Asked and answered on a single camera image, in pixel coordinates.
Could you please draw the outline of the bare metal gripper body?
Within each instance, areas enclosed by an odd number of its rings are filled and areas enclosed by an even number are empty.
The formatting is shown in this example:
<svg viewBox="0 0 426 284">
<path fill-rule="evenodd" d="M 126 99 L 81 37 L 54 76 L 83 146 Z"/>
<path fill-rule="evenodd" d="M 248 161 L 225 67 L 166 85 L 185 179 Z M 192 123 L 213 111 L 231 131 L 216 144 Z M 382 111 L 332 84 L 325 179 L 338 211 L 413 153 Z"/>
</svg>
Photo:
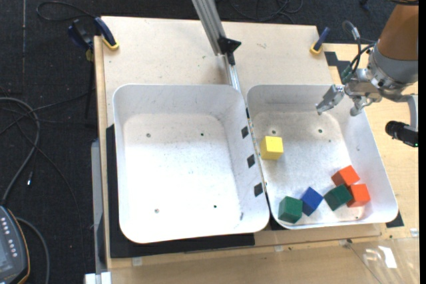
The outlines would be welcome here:
<svg viewBox="0 0 426 284">
<path fill-rule="evenodd" d="M 402 92 L 410 85 L 410 76 L 399 70 L 385 72 L 368 65 L 344 76 L 343 84 L 346 94 L 352 98 L 364 97 L 377 101 L 386 98 L 399 102 L 403 98 Z"/>
</svg>

